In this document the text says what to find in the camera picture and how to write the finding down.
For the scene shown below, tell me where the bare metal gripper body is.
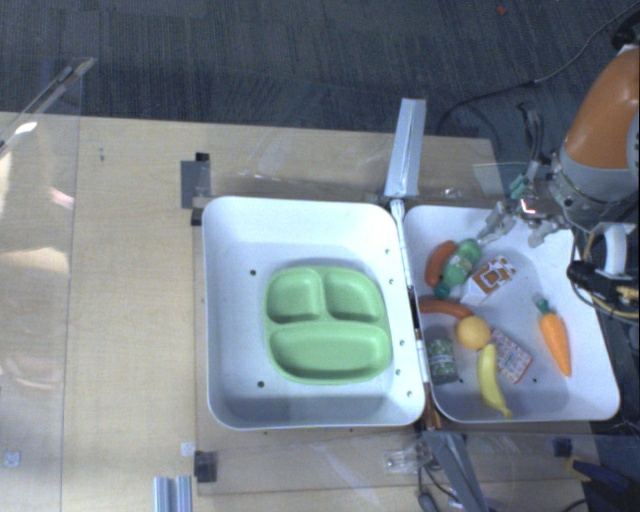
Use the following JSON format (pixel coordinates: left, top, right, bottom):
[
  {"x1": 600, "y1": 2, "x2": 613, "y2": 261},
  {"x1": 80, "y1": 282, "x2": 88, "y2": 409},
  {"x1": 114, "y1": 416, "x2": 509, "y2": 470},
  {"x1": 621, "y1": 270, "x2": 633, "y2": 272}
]
[{"x1": 514, "y1": 180, "x2": 604, "y2": 234}]

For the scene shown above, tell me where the white plastic tray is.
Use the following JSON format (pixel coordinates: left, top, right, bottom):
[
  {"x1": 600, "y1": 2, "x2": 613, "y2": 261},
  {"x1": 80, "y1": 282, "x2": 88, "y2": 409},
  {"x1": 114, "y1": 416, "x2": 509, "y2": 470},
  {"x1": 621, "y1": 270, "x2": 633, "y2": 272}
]
[
  {"x1": 401, "y1": 204, "x2": 622, "y2": 424},
  {"x1": 200, "y1": 195, "x2": 427, "y2": 432}
]

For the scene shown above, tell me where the green can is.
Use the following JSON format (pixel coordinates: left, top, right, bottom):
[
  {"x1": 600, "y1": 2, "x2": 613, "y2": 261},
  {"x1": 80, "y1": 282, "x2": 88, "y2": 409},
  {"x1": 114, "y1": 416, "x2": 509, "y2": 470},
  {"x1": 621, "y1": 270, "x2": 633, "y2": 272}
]
[{"x1": 424, "y1": 337, "x2": 461, "y2": 386}]

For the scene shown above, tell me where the black cylinder on white bracket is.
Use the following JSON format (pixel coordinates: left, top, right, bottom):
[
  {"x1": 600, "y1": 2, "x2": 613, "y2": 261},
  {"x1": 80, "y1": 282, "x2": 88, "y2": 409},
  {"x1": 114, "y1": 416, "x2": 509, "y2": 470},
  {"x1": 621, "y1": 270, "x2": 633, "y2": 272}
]
[{"x1": 566, "y1": 223, "x2": 630, "y2": 304}]

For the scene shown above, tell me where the orange carrot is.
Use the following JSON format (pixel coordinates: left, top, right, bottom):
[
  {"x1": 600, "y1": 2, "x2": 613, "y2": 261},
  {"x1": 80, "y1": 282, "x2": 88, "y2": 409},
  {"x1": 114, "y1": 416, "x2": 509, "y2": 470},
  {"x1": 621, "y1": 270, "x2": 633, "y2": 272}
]
[{"x1": 535, "y1": 297, "x2": 573, "y2": 378}]

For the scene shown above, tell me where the yellow orange fruit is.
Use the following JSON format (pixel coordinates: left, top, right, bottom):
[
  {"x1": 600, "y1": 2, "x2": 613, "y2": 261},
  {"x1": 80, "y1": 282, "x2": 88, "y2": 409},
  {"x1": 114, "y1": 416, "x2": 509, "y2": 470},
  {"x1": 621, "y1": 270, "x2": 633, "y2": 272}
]
[{"x1": 454, "y1": 315, "x2": 492, "y2": 351}]

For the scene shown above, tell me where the yellow banana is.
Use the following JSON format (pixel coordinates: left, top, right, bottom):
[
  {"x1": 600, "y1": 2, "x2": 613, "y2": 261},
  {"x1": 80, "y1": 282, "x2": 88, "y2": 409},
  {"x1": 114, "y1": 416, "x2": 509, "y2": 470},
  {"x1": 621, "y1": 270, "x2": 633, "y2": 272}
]
[{"x1": 476, "y1": 342, "x2": 514, "y2": 420}]

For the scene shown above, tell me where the green plastic bottle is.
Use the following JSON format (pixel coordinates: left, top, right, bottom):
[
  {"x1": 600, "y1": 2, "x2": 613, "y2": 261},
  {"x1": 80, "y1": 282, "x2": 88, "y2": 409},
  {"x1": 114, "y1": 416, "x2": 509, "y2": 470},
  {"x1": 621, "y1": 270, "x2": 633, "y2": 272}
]
[{"x1": 432, "y1": 238, "x2": 484, "y2": 301}]

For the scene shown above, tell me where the orange and white packet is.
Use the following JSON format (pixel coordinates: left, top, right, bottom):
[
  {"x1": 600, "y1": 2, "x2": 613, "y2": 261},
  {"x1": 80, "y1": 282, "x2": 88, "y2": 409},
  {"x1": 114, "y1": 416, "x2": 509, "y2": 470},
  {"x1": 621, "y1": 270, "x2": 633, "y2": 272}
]
[{"x1": 489, "y1": 328, "x2": 534, "y2": 386}]

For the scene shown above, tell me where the white and orange carton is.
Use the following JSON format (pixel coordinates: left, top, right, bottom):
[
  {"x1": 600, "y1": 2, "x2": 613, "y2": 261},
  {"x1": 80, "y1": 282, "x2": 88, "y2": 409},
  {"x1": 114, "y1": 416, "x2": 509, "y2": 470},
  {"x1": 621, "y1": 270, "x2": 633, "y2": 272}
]
[{"x1": 459, "y1": 254, "x2": 518, "y2": 307}]

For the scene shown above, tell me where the orange sausage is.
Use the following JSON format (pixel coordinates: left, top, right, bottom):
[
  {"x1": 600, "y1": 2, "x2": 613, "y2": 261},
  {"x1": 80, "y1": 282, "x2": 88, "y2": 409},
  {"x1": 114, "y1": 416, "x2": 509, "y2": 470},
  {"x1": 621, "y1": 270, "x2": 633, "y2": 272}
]
[
  {"x1": 418, "y1": 297, "x2": 475, "y2": 322},
  {"x1": 424, "y1": 239, "x2": 458, "y2": 289}
]

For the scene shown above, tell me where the green divided plate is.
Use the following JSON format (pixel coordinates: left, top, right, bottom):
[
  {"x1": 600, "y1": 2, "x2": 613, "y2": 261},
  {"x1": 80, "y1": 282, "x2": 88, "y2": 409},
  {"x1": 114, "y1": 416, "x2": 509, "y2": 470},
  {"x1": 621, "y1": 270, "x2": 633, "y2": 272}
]
[{"x1": 262, "y1": 265, "x2": 393, "y2": 386}]

